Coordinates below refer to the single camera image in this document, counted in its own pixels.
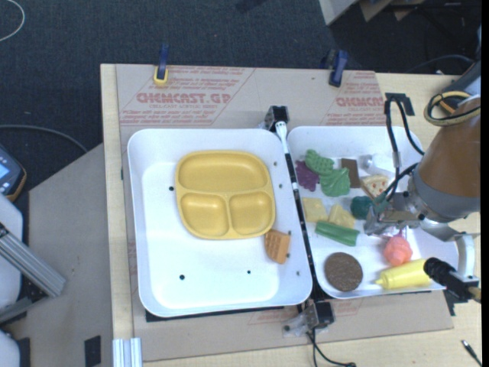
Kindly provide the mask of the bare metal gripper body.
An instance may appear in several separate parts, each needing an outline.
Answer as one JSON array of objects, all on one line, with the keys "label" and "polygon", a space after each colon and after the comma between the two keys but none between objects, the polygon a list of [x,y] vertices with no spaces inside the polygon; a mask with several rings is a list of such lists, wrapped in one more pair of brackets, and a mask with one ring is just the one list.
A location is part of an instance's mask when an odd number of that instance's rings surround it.
[{"label": "bare metal gripper body", "polygon": [[385,226],[417,227],[425,216],[416,208],[416,199],[407,190],[388,196],[382,193],[376,199],[376,221]]}]

